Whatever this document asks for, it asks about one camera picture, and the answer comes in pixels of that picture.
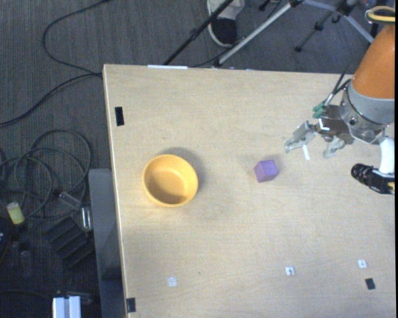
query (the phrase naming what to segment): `bowl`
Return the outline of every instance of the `bowl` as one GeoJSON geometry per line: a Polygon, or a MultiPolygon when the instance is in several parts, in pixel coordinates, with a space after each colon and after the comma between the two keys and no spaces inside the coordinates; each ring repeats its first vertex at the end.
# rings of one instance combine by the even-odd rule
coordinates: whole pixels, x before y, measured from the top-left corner
{"type": "Polygon", "coordinates": [[[149,160],[143,169],[143,187],[155,204],[176,207],[188,203],[198,191],[196,171],[185,159],[161,154],[149,160]]]}

